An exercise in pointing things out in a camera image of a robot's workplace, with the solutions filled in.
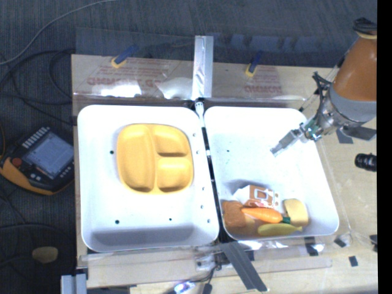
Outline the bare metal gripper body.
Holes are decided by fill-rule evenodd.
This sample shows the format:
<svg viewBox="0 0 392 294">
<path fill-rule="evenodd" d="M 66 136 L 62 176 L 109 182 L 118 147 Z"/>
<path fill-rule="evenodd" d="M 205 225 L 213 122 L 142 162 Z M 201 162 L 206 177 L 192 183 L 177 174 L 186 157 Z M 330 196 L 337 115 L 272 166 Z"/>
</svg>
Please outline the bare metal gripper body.
<svg viewBox="0 0 392 294">
<path fill-rule="evenodd" d="M 330 135 L 345 123 L 345 117 L 330 100 L 324 100 L 313 116 L 300 124 L 301 142 L 317 141 Z"/>
</svg>

